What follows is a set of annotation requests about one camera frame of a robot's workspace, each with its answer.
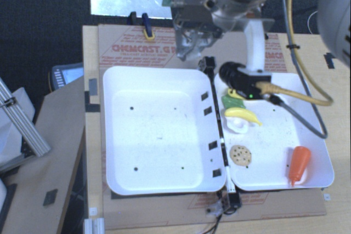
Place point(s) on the white plastic tray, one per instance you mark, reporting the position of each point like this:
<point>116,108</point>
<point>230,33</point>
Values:
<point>274,145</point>
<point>153,131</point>

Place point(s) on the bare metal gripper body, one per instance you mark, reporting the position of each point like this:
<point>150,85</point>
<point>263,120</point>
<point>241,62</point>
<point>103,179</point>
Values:
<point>197,12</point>

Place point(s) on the yellow banana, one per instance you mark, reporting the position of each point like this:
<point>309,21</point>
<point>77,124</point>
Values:
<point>241,113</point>

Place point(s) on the brown cardboard board red print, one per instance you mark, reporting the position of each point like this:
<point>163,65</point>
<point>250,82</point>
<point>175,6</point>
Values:
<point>170,213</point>

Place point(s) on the green toy leaf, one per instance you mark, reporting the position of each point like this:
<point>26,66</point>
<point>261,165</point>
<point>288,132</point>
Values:
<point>231,102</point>

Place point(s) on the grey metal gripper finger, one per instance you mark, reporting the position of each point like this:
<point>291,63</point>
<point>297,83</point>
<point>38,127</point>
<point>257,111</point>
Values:
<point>204,39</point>
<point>183,44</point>

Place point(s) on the black cylinder on white bracket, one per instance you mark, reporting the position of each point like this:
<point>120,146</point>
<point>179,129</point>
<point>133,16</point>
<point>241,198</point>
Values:
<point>241,78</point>

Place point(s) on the orange carrot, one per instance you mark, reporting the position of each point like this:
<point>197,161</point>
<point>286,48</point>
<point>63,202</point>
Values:
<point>299,163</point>

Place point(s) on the tan biscuit with dark chips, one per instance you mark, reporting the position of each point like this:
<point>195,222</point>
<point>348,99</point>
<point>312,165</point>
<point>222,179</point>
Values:
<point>240,155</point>

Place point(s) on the small yellow toy piece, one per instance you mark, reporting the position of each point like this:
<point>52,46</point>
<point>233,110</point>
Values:
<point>233,93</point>

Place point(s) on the thin black and white rod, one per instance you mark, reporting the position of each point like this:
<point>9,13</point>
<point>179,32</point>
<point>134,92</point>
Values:
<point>219,120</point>

